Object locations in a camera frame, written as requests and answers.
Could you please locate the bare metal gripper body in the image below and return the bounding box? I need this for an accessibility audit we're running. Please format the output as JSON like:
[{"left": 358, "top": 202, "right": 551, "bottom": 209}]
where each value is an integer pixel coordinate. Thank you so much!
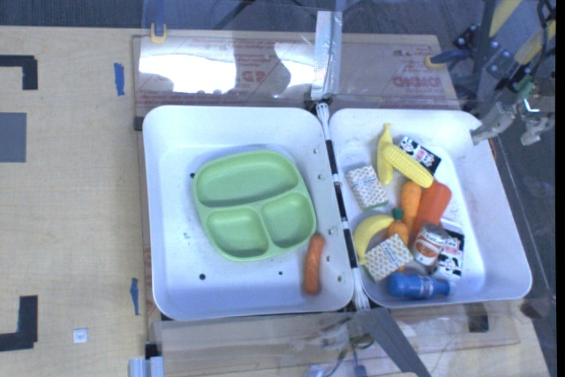
[{"left": 501, "top": 77, "right": 556, "bottom": 123}]

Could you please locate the black and white milk carton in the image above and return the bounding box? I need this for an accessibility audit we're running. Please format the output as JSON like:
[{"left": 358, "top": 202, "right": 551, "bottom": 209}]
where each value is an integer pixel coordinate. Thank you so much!
[
  {"left": 434, "top": 218, "right": 466, "bottom": 280},
  {"left": 399, "top": 135, "right": 442, "bottom": 176}
]

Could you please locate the white plastic tray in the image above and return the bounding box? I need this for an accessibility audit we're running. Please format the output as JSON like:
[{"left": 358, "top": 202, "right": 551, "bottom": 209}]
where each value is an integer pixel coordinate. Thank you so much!
[
  {"left": 141, "top": 104, "right": 356, "bottom": 321},
  {"left": 328, "top": 108, "right": 533, "bottom": 309}
]

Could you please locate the yellow corn cob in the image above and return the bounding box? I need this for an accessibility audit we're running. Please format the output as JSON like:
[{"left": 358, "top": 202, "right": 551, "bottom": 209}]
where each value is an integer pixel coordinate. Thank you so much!
[{"left": 381, "top": 144, "right": 435, "bottom": 189}]

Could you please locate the orange carrot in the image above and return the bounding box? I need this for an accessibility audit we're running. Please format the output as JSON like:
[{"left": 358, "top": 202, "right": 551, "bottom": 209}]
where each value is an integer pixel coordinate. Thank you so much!
[{"left": 399, "top": 180, "right": 423, "bottom": 234}]

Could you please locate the brown cardboard board, red print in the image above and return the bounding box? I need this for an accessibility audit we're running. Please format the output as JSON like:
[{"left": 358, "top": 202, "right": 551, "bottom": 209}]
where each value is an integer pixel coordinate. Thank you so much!
[{"left": 132, "top": 32, "right": 523, "bottom": 351}]

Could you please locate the small can with orange label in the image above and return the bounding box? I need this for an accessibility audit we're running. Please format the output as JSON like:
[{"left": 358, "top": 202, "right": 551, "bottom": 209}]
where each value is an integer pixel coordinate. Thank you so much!
[{"left": 412, "top": 222, "right": 451, "bottom": 267}]

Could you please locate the small carrot with green top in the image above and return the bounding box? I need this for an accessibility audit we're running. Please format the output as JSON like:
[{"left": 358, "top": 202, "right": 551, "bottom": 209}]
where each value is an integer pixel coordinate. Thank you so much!
[{"left": 388, "top": 207, "right": 411, "bottom": 245}]

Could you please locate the white carton with yellow pattern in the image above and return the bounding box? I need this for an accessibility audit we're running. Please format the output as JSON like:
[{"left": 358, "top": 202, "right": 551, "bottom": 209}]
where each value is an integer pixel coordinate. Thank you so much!
[
  {"left": 364, "top": 232, "right": 415, "bottom": 283},
  {"left": 344, "top": 164, "right": 390, "bottom": 211}
]

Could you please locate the blue bottle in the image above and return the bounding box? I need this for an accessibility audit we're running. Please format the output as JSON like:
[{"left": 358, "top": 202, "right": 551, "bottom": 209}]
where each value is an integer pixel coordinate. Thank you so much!
[{"left": 387, "top": 272, "right": 452, "bottom": 300}]

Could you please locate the orange sausage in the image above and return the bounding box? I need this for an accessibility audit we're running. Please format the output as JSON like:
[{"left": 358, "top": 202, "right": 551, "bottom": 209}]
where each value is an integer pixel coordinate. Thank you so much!
[{"left": 303, "top": 234, "right": 326, "bottom": 296}]

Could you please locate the green divided plate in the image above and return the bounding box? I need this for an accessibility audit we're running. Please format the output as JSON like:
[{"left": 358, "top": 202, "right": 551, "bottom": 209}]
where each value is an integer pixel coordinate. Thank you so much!
[{"left": 192, "top": 149, "right": 318, "bottom": 263}]

